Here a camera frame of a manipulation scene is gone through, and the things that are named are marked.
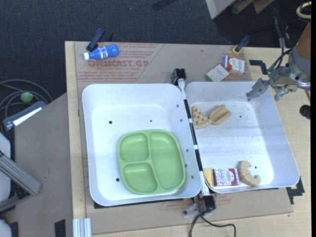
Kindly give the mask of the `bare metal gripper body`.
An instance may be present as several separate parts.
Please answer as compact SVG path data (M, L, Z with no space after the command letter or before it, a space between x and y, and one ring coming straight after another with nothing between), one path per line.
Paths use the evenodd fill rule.
M311 89L311 77L296 67L281 66L269 73L271 86L294 85L301 89Z

